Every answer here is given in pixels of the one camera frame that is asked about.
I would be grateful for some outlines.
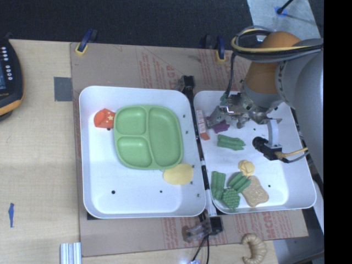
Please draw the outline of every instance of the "green plastic plate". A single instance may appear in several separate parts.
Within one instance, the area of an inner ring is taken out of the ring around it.
[[[172,168],[183,155],[179,120],[162,106],[119,109],[114,118],[114,140],[118,158],[129,168]]]

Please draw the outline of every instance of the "black wire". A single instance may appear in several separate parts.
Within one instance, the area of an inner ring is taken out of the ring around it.
[[[209,234],[205,235],[204,238],[202,239],[202,242],[200,243],[200,245],[198,247],[198,250],[197,250],[196,254],[194,255],[193,259],[191,260],[191,262],[196,260],[196,257],[198,255],[199,251],[201,250],[201,248],[202,248],[202,246],[203,246],[205,241],[207,241],[207,246],[208,246],[207,263],[209,262],[209,251],[210,251],[209,250]]]
[[[209,235],[207,237],[207,247],[208,247],[208,250],[207,250],[207,263],[209,263],[209,256],[210,256],[210,248],[209,248]]]
[[[236,44],[239,47],[242,47],[239,45],[239,42],[243,37],[250,37],[253,35],[269,35],[271,32],[267,30],[254,30],[254,31],[249,31],[249,32],[244,32],[243,34],[236,35]],[[295,49],[288,49],[285,51],[275,51],[274,52],[248,52],[248,51],[241,51],[240,49],[234,48],[233,51],[236,52],[237,55],[248,58],[253,57],[253,59],[260,59],[260,58],[277,58],[277,57],[293,57],[297,55],[298,53],[304,53],[304,52],[311,52],[314,50],[322,50],[324,47],[324,43],[320,45],[314,45],[314,46],[308,46],[308,47],[303,47],[303,48],[295,48]]]

